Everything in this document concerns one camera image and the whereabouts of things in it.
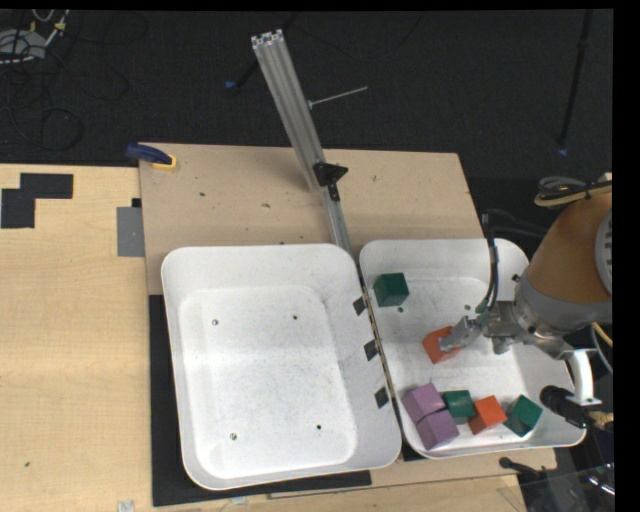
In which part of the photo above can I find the black cylinder on white bracket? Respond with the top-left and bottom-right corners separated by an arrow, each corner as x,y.
539,347 -> 604,430

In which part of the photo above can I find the pale wood board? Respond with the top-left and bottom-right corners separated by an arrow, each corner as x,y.
136,141 -> 559,503

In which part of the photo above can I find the green cube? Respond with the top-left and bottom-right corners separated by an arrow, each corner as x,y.
442,389 -> 477,426
372,271 -> 411,308
502,393 -> 544,439

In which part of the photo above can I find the white plastic tray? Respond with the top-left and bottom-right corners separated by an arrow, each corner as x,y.
160,242 -> 403,492
358,237 -> 588,461

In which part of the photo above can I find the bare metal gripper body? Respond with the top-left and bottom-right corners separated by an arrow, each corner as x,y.
471,297 -> 576,359

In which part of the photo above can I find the orange cube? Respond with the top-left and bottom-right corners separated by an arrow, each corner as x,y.
421,325 -> 463,365
466,394 -> 509,436

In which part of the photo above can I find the purple cube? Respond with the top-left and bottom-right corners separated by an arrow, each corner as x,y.
401,382 -> 447,424
415,408 -> 461,452

